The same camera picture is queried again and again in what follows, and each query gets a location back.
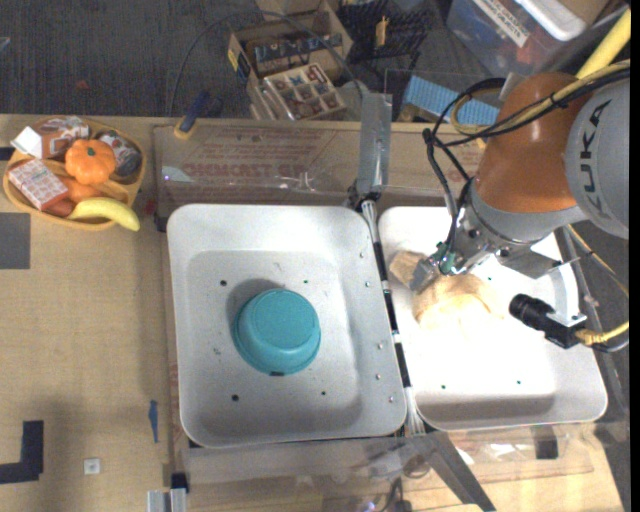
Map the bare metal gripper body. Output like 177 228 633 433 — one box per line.
409 212 507 294

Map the beige toy bread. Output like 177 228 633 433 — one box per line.
388 250 507 332

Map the thin black and white rod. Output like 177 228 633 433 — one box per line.
360 198 427 437

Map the white plastic tray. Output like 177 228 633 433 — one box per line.
165 203 409 449
377 205 609 432

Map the teal bowl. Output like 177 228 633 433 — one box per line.
232 288 322 377

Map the cardboard box of toy blocks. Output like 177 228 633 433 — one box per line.
227 14 350 121

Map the orange divided plate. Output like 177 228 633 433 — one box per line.
2 115 147 232

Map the small red and white can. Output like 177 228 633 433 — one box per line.
96 130 143 178

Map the yellow banana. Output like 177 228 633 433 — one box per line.
67 196 142 233

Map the orange toy pumpkin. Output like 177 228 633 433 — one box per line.
64 138 118 186

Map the orange carrot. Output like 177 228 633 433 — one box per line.
59 175 105 204

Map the brown and red packet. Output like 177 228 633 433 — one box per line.
37 116 91 159

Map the red and white carton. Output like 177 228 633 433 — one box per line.
7 158 70 212

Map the small white carton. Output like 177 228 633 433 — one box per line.
9 125 44 159

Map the black cylinder on white bracket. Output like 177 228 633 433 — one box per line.
508 249 589 350

